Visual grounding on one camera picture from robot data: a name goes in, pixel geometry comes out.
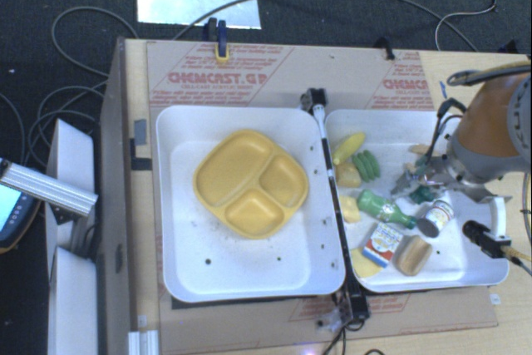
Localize white small can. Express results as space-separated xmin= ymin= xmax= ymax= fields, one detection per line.
xmin=416 ymin=199 xmax=456 ymax=239

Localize yellow lumpy toy food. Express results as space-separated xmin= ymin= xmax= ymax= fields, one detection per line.
xmin=335 ymin=161 xmax=362 ymax=189

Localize green pea pods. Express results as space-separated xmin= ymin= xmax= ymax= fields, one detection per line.
xmin=352 ymin=149 xmax=382 ymax=182

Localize thin black and white rod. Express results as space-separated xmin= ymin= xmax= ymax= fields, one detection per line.
xmin=312 ymin=104 xmax=355 ymax=293

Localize brown cardboard board red print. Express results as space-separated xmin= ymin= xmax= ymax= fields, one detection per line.
xmin=145 ymin=40 xmax=500 ymax=337

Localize black cylinder on white bracket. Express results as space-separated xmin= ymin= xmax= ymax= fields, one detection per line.
xmin=462 ymin=196 xmax=513 ymax=259

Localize brown bread roll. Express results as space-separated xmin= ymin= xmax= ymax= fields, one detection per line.
xmin=393 ymin=234 xmax=434 ymax=277

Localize dark green toy broccoli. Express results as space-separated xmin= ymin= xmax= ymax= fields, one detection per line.
xmin=408 ymin=184 xmax=446 ymax=205

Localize red white blue carton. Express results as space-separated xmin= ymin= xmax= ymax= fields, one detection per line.
xmin=362 ymin=220 xmax=405 ymax=269

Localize pale beige flat piece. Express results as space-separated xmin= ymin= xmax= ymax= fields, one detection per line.
xmin=408 ymin=142 xmax=434 ymax=158

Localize yellow cheese wedge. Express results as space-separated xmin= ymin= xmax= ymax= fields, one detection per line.
xmin=337 ymin=195 xmax=362 ymax=224

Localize yellow corn cob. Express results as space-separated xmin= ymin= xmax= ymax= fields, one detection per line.
xmin=332 ymin=131 xmax=367 ymax=165

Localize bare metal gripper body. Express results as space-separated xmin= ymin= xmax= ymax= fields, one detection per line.
xmin=420 ymin=155 xmax=499 ymax=205

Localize yellow divided plate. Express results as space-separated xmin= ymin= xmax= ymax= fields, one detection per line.
xmin=191 ymin=128 xmax=310 ymax=240

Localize yellow round flat slice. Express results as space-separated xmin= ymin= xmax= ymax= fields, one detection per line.
xmin=349 ymin=246 xmax=384 ymax=279

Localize green plastic bottle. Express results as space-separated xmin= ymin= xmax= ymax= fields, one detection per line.
xmin=356 ymin=188 xmax=418 ymax=231

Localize white plastic tray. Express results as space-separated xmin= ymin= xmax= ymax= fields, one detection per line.
xmin=323 ymin=108 xmax=510 ymax=293
xmin=155 ymin=104 xmax=347 ymax=303

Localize black block with thin wires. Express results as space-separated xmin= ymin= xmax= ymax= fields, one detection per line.
xmin=300 ymin=87 xmax=330 ymax=112
xmin=346 ymin=285 xmax=372 ymax=322

